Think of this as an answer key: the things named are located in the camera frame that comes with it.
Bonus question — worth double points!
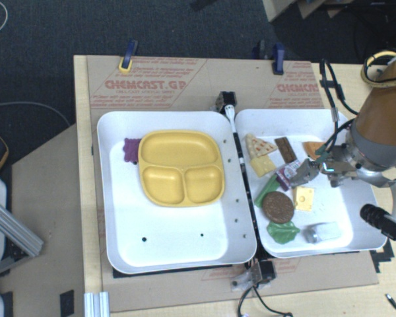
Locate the purple grapes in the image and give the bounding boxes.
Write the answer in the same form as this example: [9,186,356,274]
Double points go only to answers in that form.
[122,137,143,164]

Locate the brown chocolate bar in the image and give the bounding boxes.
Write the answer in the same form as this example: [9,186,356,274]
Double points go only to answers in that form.
[273,136,298,164]

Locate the white plastic tray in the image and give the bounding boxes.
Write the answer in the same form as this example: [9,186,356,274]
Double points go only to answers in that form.
[234,108,389,259]
[96,110,258,275]

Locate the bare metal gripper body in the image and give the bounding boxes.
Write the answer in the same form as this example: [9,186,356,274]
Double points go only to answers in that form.
[317,143,370,189]

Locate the black pen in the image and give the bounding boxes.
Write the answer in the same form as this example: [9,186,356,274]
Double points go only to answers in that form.
[385,293,396,316]

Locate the pizza slice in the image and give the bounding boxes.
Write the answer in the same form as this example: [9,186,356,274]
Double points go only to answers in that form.
[244,133,279,160]

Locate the purple and white packet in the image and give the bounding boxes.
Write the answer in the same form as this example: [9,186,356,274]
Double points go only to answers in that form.
[275,159,304,192]

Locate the green lettuce leaf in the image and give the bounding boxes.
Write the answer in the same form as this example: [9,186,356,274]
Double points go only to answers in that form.
[266,220,301,245]

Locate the brown burger patty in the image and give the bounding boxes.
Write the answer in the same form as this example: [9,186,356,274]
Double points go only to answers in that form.
[261,191,296,225]

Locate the yellow divided plate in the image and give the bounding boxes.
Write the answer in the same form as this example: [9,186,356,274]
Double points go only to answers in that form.
[137,129,226,208]

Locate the yellow cheese slice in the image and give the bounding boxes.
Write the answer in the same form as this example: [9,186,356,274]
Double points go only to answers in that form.
[292,186,315,212]

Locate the orange cheese wedge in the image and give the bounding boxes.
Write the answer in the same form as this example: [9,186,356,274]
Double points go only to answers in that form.
[302,141,326,161]

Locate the black block with thin wires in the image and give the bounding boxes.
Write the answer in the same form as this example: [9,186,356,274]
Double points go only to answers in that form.
[213,90,237,112]
[230,259,278,292]

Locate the pale yellow cheese block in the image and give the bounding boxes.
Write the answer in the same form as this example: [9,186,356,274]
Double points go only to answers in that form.
[249,154,278,178]

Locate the brown cardboard board red print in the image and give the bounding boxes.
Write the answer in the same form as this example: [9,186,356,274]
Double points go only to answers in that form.
[85,55,381,313]

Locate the black cylinder on white bracket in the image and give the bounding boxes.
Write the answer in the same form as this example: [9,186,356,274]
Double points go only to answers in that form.
[355,167,396,241]

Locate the thin black and white rod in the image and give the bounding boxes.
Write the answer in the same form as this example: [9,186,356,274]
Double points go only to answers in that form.
[224,105,262,261]

